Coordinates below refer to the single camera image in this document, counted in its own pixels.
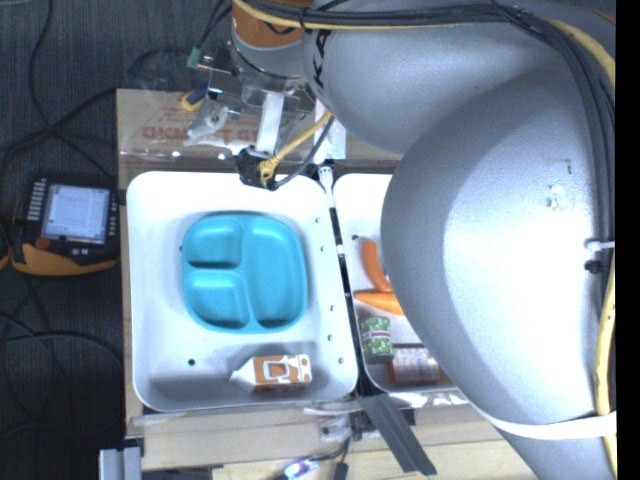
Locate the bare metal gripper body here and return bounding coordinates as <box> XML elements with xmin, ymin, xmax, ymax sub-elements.
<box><xmin>198</xmin><ymin>42</ymin><xmax>318</xmax><ymax>121</ymax></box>

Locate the blue divided plate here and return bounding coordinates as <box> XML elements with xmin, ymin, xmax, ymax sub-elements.
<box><xmin>179</xmin><ymin>211</ymin><xmax>309</xmax><ymax>334</ymax></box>

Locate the white plastic tray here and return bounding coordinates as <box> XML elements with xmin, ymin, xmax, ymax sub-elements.
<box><xmin>332</xmin><ymin>172</ymin><xmax>471</xmax><ymax>395</ymax></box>
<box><xmin>125</xmin><ymin>170</ymin><xmax>360</xmax><ymax>413</ymax></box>

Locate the thin black and white rod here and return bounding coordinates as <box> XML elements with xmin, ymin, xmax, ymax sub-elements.
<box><xmin>316</xmin><ymin>164</ymin><xmax>364</xmax><ymax>399</ymax></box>

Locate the orange sausage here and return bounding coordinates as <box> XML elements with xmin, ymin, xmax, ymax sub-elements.
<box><xmin>361</xmin><ymin>238</ymin><xmax>397</xmax><ymax>295</ymax></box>

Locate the orange carrot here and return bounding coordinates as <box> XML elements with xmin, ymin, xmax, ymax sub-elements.
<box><xmin>353</xmin><ymin>290</ymin><xmax>406</xmax><ymax>317</ymax></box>

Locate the orange and white carton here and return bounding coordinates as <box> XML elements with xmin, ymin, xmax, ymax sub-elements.
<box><xmin>228</xmin><ymin>353</ymin><xmax>314</xmax><ymax>396</ymax></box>

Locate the green and white can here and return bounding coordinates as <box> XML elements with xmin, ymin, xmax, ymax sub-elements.
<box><xmin>359</xmin><ymin>315</ymin><xmax>395</xmax><ymax>365</ymax></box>

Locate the black cylinder on white bracket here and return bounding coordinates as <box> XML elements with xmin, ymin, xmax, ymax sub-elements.
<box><xmin>234</xmin><ymin>91</ymin><xmax>287</xmax><ymax>192</ymax></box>

